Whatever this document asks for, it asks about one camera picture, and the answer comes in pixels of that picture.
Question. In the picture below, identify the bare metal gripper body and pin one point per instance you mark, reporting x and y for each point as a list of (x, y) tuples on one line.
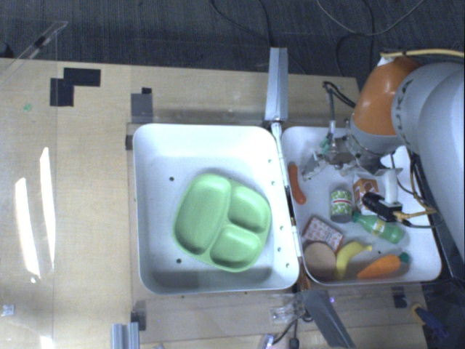
[(343, 155)]

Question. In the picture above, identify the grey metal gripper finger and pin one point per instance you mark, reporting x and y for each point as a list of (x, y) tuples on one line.
[(310, 170), (319, 155)]

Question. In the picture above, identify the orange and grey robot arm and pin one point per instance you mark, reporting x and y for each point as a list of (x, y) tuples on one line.
[(432, 122)]

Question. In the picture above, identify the red sausage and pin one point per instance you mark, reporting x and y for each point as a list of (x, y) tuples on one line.
[(296, 184)]

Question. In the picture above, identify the orange and white carton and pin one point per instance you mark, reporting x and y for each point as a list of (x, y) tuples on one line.
[(363, 189)]

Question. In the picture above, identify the green and white can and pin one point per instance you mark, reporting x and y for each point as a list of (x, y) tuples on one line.
[(340, 204)]

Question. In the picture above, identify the orange patterned packet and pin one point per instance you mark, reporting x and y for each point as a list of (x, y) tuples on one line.
[(321, 233)]

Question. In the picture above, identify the green bottle with yellow label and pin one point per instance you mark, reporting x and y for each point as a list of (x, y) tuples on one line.
[(381, 228)]

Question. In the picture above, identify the round brown bread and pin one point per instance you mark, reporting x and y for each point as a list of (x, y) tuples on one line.
[(319, 260)]

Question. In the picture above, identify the yellow banana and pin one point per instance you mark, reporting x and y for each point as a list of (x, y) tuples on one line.
[(345, 258)]

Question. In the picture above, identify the green divided plate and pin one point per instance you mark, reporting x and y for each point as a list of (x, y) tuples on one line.
[(218, 220)]

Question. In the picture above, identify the orange carrot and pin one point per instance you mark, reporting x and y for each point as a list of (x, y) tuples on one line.
[(381, 267)]

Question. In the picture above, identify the white plastic tray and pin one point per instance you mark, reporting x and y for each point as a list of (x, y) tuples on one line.
[(417, 256), (160, 202)]

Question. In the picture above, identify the black cylinder on white bracket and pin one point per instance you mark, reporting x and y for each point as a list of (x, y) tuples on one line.
[(379, 204)]

